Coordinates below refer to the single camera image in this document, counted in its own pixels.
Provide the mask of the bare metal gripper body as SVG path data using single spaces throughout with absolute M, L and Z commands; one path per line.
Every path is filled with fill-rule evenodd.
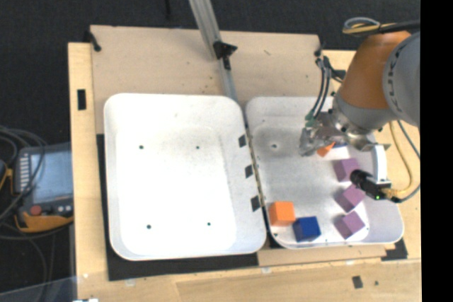
M 320 148 L 335 143 L 352 146 L 358 151 L 370 151 L 376 145 L 370 138 L 371 130 L 357 126 L 341 112 L 320 112 L 308 121 L 308 129 L 310 145 L 318 142 Z

